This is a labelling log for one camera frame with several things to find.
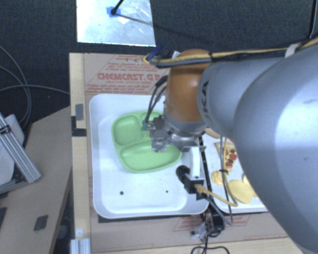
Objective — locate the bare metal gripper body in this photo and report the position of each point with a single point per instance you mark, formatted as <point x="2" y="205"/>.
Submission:
<point x="161" y="134"/>

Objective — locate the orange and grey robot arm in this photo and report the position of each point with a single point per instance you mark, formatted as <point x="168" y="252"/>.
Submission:
<point x="267" y="120"/>

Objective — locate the green divided plate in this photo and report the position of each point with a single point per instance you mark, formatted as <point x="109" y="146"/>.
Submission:
<point x="145" y="157"/>

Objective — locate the thin black rod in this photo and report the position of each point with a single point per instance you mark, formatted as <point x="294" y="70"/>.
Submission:
<point x="205" y="165"/>

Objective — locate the white plastic tray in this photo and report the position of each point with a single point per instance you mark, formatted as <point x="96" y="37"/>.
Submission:
<point x="213" y="163"/>
<point x="137" y="192"/>

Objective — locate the pale yellow lump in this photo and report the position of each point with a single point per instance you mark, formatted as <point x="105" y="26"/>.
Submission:
<point x="216" y="178"/>

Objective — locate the brown cardboard board red print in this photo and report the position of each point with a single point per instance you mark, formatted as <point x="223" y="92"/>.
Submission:
<point x="122" y="73"/>

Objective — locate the pizza slice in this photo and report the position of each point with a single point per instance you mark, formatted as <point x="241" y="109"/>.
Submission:
<point x="231" y="156"/>

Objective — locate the yellow round biscuit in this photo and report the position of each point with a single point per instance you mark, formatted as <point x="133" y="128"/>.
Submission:
<point x="239" y="192"/>
<point x="247" y="182"/>

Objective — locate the black cylinder on white bracket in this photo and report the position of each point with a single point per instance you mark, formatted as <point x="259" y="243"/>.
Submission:
<point x="195" y="165"/>

